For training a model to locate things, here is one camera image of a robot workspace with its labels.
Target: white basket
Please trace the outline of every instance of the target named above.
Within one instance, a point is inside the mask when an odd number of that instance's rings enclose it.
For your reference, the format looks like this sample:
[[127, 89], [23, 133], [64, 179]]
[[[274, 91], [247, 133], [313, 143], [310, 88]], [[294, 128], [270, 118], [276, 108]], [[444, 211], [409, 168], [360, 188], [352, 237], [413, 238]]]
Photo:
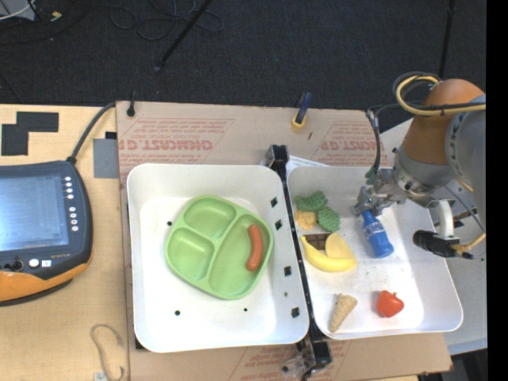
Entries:
[[[422, 250], [412, 240], [419, 229], [434, 231], [428, 210], [410, 200], [385, 209], [378, 219], [394, 245], [394, 252], [384, 258], [373, 256], [362, 232], [363, 218], [352, 212], [367, 171], [363, 167], [297, 167], [288, 176], [293, 199], [319, 190], [325, 194], [327, 206], [341, 217], [338, 233], [358, 261], [352, 271], [330, 273], [304, 258], [317, 326], [325, 335], [338, 340], [457, 329], [463, 311], [445, 258]], [[300, 237], [325, 230], [315, 227], [306, 231], [297, 225], [297, 232]], [[396, 292], [404, 301], [400, 313], [389, 318], [377, 313], [375, 303], [382, 290]], [[339, 293], [350, 294], [358, 303], [339, 330], [331, 333], [329, 321]]]
[[[142, 164], [130, 172], [127, 191], [134, 329], [146, 349], [293, 344], [306, 335], [309, 314], [282, 181], [275, 172], [256, 165]], [[205, 194], [235, 202], [272, 227], [267, 268], [242, 299], [222, 300], [193, 287], [165, 260], [167, 222], [176, 221], [189, 200]]]

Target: green plate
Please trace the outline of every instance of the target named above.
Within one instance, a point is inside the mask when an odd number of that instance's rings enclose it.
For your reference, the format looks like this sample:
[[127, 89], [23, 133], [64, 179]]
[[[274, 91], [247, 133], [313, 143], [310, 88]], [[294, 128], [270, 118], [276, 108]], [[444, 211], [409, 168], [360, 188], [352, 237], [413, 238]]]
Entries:
[[[246, 267], [252, 251], [249, 227], [263, 239], [258, 268]], [[263, 219], [218, 196], [191, 199], [174, 223], [165, 244], [166, 261], [180, 278], [223, 299], [243, 298], [256, 286], [273, 248], [273, 234]]]

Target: screen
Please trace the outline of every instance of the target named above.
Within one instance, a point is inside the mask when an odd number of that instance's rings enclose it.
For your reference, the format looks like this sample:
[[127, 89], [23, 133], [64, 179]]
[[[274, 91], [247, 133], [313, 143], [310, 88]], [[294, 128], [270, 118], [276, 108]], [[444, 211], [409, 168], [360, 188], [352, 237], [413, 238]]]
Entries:
[[66, 244], [60, 174], [0, 178], [0, 252]]

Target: banana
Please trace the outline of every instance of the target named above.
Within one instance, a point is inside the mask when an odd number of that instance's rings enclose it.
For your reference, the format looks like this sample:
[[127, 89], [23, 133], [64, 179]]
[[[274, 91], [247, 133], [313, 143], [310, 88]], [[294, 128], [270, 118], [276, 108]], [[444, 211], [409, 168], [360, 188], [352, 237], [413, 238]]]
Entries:
[[327, 272], [348, 271], [356, 267], [356, 258], [332, 258], [328, 257], [313, 245], [309, 244], [305, 236], [300, 237], [303, 251], [307, 261], [316, 268]]

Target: dark floor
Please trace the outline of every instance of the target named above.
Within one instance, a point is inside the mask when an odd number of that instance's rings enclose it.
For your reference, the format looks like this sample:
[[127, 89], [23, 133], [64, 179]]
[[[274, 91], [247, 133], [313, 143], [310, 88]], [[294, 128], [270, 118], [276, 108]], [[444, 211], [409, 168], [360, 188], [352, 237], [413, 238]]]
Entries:
[[[34, 21], [0, 21], [0, 102], [293, 106], [310, 92], [312, 107], [364, 110], [394, 102], [409, 71], [487, 88], [487, 0], [213, 0], [154, 71], [204, 1], [37, 0]], [[409, 118], [386, 112], [380, 130]]]

